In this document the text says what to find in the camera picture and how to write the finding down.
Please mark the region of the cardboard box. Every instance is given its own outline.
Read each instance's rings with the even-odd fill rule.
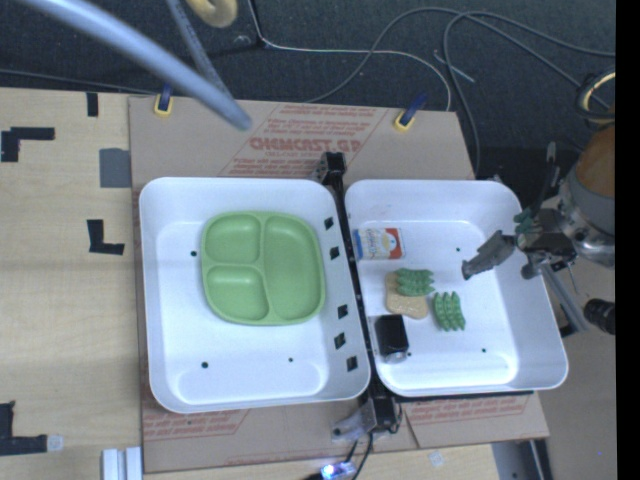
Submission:
[[[129,99],[145,471],[344,457],[351,444],[332,442],[331,428],[357,409],[356,400],[191,415],[170,413],[154,400],[138,197],[146,183],[164,176],[312,178],[323,151],[345,153],[346,185],[473,179],[456,115],[420,111],[403,133],[393,127],[400,109],[240,102],[254,123],[241,132],[190,99],[176,98],[168,117],[155,115],[153,102]],[[400,431],[376,441],[374,453],[548,435],[535,393],[406,403],[403,412]]]

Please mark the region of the black fabric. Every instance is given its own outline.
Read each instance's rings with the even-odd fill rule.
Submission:
[[[191,63],[163,0],[91,1]],[[265,49],[257,41],[247,1],[239,1],[238,19],[227,29],[211,29],[191,15],[218,74],[236,98],[306,101],[332,89],[362,59],[352,54]],[[265,36],[274,43],[298,48],[368,49],[392,19],[425,6],[497,13],[582,47],[614,51],[616,45],[616,0],[255,0],[255,4]],[[159,92],[162,88],[162,80],[41,13],[0,0],[0,14],[0,68],[147,91]],[[444,71],[434,51],[442,56],[443,32],[451,19],[451,15],[435,12],[412,15],[398,23],[379,48],[418,55]],[[578,81],[615,63],[615,59],[553,45],[498,20],[486,22],[539,51]],[[492,172],[496,163],[492,152],[526,150],[531,154],[525,156],[537,161],[538,157],[544,158],[551,140],[560,141],[560,148],[575,154],[575,147],[566,143],[584,145],[590,138],[592,130],[573,109],[575,87],[492,31],[462,20],[450,31],[449,52],[455,67],[475,81],[460,79],[460,85],[478,128],[479,177],[496,174]],[[1,73],[0,85],[102,90]],[[375,55],[350,84],[325,102],[402,107],[421,91],[428,95],[425,108],[445,108],[444,86],[429,69],[407,58]],[[605,93],[607,89],[603,97],[611,101],[613,95]],[[457,98],[452,108],[460,116],[469,152],[475,158],[469,120]],[[530,179],[519,175],[520,166],[512,163],[505,166],[512,188],[528,192]]]

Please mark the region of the green object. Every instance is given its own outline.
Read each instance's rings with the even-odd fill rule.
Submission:
[[[397,291],[406,297],[422,297],[431,293],[434,288],[431,286],[433,272],[430,270],[411,270],[401,268],[396,270],[398,282]]]
[[[298,217],[275,212],[218,215],[205,225],[200,256],[207,301],[225,320],[296,324],[324,306],[318,239]]]
[[[456,292],[440,294],[436,293],[433,298],[434,313],[436,319],[445,331],[464,330],[466,321],[462,316],[462,306],[460,297]]]

